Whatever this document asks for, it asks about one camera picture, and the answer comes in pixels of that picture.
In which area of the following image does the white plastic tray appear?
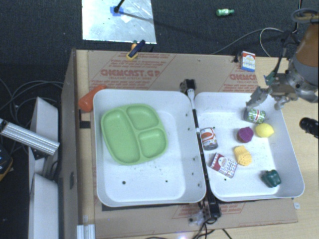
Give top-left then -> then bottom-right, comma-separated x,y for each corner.
193,91 -> 306,203
92,88 -> 208,208

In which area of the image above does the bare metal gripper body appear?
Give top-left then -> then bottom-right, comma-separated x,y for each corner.
270,70 -> 319,104

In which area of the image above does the green divided plate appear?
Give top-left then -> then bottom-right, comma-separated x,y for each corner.
100,103 -> 168,166

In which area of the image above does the white blue and orange carton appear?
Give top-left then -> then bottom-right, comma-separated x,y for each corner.
240,50 -> 256,73

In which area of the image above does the brown cardboard board red print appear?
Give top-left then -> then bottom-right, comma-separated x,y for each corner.
87,49 -> 299,234

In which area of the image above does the purple toy food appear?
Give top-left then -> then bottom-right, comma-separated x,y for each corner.
236,126 -> 255,143

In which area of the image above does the red and white can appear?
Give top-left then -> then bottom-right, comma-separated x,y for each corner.
199,126 -> 219,151

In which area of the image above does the green and white can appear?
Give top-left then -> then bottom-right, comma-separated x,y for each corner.
243,108 -> 267,124

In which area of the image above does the green bell pepper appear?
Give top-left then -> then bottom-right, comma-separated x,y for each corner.
261,169 -> 282,189

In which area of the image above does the yellow lemon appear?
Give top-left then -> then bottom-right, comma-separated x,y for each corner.
254,122 -> 275,138

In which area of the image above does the green bottle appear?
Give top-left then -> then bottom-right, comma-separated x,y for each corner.
215,7 -> 235,17

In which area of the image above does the thin black and white rod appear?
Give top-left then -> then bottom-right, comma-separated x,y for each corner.
187,88 -> 209,193

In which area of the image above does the red and white carton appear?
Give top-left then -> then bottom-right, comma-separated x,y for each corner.
208,152 -> 238,179

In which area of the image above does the yellow corn piece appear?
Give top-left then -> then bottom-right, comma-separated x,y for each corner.
233,145 -> 253,166

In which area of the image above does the orange carrot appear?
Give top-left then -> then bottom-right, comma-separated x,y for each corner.
77,84 -> 108,113

